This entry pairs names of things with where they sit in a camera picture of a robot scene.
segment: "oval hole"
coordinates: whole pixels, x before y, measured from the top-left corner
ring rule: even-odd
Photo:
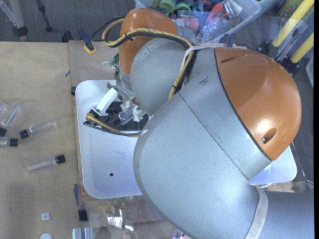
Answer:
[[[270,129],[265,135],[264,137],[261,139],[263,144],[268,143],[272,138],[274,138],[274,136],[276,135],[278,129],[276,127],[273,127],[272,129]]]

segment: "yellow pole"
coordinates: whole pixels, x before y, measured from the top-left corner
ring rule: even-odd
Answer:
[[[315,33],[313,32],[308,39],[290,57],[293,63],[298,63],[303,56],[314,46]]]
[[[279,31],[277,36],[274,38],[272,44],[275,47],[279,47],[280,44],[286,39],[289,33],[294,29],[299,20],[305,16],[307,11],[313,6],[315,0],[303,0],[303,2],[298,6],[294,14],[289,18],[284,27]]]

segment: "gray carpet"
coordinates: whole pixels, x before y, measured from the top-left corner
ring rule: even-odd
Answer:
[[[61,42],[63,33],[71,31],[74,39],[78,39],[77,31],[84,29],[89,35],[100,28],[108,20],[123,16],[135,7],[134,0],[42,0],[46,7],[46,14],[53,27],[53,32],[46,32],[45,24],[40,12],[37,10],[35,0],[20,0],[25,25],[29,29],[28,38],[33,42]],[[310,19],[310,32],[314,29],[314,16]],[[241,32],[236,33],[237,44],[249,47],[249,38],[255,24],[247,26]],[[6,15],[0,10],[0,41],[19,41],[12,32],[13,25]],[[110,32],[110,39],[118,37],[117,29]],[[240,43],[238,37],[246,42]],[[310,180],[314,180],[314,91],[306,73],[306,64],[313,54],[313,49],[302,61],[302,69],[295,76],[295,82],[301,93],[303,102],[303,119],[301,129],[295,139],[296,149],[300,162]]]

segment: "tripod leg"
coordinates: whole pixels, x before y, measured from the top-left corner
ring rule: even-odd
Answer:
[[[26,28],[21,12],[21,7],[19,0],[10,0],[12,12],[15,18],[16,28],[13,30],[15,36],[20,37],[21,41],[28,41],[27,33],[28,29]]]
[[[37,3],[37,6],[38,6],[39,11],[40,11],[41,14],[42,14],[43,19],[44,19],[44,22],[45,22],[45,25],[46,25],[46,31],[51,32],[51,31],[52,31],[52,27],[51,27],[51,25],[50,25],[50,23],[49,23],[49,20],[48,20],[46,14],[45,14],[45,7],[44,7],[44,5],[42,4],[41,0],[35,0],[35,1],[36,1],[36,3]]]

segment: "white round object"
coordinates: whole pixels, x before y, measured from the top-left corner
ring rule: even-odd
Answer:
[[[42,233],[39,239],[52,239],[52,236],[49,233]]]

